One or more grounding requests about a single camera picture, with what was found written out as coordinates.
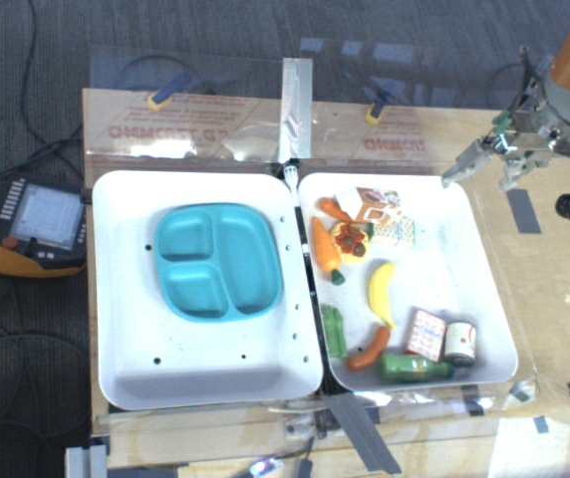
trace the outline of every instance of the device screen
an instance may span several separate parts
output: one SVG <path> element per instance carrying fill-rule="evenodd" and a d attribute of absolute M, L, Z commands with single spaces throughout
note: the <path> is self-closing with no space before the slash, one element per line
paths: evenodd
<path fill-rule="evenodd" d="M 79 195 L 37 184 L 28 184 L 10 235 L 71 250 L 84 205 Z"/>

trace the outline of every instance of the wooden table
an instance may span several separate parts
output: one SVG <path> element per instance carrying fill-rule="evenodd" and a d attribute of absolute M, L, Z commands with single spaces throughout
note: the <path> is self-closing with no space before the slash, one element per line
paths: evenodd
<path fill-rule="evenodd" d="M 280 102 L 191 98 L 179 95 L 166 114 L 169 119 L 163 120 L 145 112 L 141 93 L 85 91 L 87 188 L 115 169 L 217 170 L 229 168 L 225 161 L 232 156 L 237 161 L 234 171 L 269 169 L 278 145 Z M 191 109 L 192 120 L 185 120 L 190 115 L 186 109 Z M 473 139 L 487 132 L 495 115 L 388 108 L 381 123 L 371 126 L 364 122 L 365 110 L 359 105 L 315 103 L 313 155 L 318 159 L 306 167 L 440 174 Z M 128 156 L 166 142 L 170 132 L 189 145 L 195 161 Z M 162 148 L 154 154 L 162 156 Z M 513 384 L 487 393 L 481 387 L 479 396 L 486 403 L 481 416 L 471 415 L 449 396 L 381 408 L 379 432 L 405 476 L 503 476 L 506 470 L 547 476 L 570 473 L 570 221 L 555 212 L 557 198 L 570 193 L 570 160 L 555 158 L 518 185 L 532 202 L 541 228 L 536 234 L 518 232 L 507 197 L 497 189 L 501 167 L 495 158 L 460 185 L 471 200 L 515 335 L 522 381 L 514 394 L 509 393 Z M 188 463 L 179 468 L 181 478 L 230 477 L 261 455 L 303 447 L 305 434 L 294 430 L 292 436 L 287 431 L 288 426 L 306 426 L 309 414 L 300 411 L 234 405 L 109 412 L 97 370 L 92 206 L 89 209 L 92 407 L 95 435 L 110 435 L 109 467 Z M 314 477 L 369 475 L 342 430 L 316 438 L 310 458 Z M 297 459 L 286 459 L 272 476 L 296 476 L 297 466 Z"/>

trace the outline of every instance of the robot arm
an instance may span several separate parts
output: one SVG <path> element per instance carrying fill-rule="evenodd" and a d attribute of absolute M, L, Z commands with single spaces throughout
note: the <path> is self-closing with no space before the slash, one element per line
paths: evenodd
<path fill-rule="evenodd" d="M 475 140 L 442 175 L 444 187 L 474 175 L 495 154 L 504 161 L 502 191 L 515 187 L 535 167 L 547 166 L 554 155 L 570 157 L 570 33 L 556 57 L 537 69 L 530 66 L 525 48 L 520 60 L 520 91 L 493 120 L 490 133 Z"/>

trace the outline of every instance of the emergency stop button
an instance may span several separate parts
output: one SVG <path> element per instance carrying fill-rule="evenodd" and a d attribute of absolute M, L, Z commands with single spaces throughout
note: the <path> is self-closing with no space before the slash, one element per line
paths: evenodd
<path fill-rule="evenodd" d="M 7 235 L 2 239 L 2 246 L 7 250 L 15 251 L 18 245 L 19 241 L 17 240 L 17 238 L 11 235 Z"/>

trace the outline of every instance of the carrot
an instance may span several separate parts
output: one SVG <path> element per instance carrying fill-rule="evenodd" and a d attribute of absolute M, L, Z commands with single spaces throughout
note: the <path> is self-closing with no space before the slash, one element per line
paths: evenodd
<path fill-rule="evenodd" d="M 374 364 L 378 356 L 387 348 L 387 343 L 391 335 L 392 332 L 387 326 L 379 326 L 369 346 L 361 353 L 347 359 L 347 369 L 358 371 Z"/>
<path fill-rule="evenodd" d="M 329 197 L 321 198 L 318 201 L 318 206 L 325 214 L 331 216 L 332 218 L 336 218 L 339 221 L 344 221 L 345 223 L 352 222 L 352 217 L 349 214 L 347 214 L 343 209 L 341 209 L 341 206 L 333 198 Z"/>
<path fill-rule="evenodd" d="M 332 236 L 323 226 L 323 222 L 313 217 L 312 225 L 314 230 L 314 251 L 316 252 L 318 265 L 323 271 L 332 275 L 332 283 L 334 285 L 341 285 L 345 282 L 345 277 L 338 270 L 342 263 L 341 254 L 334 246 Z"/>

